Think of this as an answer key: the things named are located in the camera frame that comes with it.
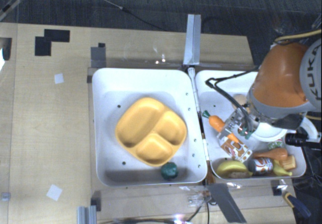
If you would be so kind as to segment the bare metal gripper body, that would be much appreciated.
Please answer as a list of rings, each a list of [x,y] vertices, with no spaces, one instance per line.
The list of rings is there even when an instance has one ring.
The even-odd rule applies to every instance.
[[[265,122],[256,121],[252,115],[245,117],[240,109],[236,109],[225,122],[225,130],[238,133],[245,139],[254,138],[263,142],[282,139],[287,129],[273,127]]]

